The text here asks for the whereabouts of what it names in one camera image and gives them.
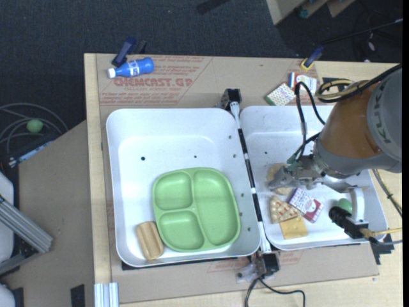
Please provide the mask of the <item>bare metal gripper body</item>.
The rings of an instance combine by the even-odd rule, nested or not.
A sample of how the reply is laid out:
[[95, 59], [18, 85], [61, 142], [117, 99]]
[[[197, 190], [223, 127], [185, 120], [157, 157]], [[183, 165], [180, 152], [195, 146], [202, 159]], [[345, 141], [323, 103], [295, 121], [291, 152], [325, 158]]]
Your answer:
[[333, 177], [327, 168], [323, 168], [312, 155], [302, 156], [297, 162], [287, 167], [289, 176], [292, 177], [290, 186], [297, 187], [295, 180], [313, 178], [320, 181], [318, 185], [324, 185], [338, 193], [347, 193], [358, 185], [349, 184], [344, 178]]

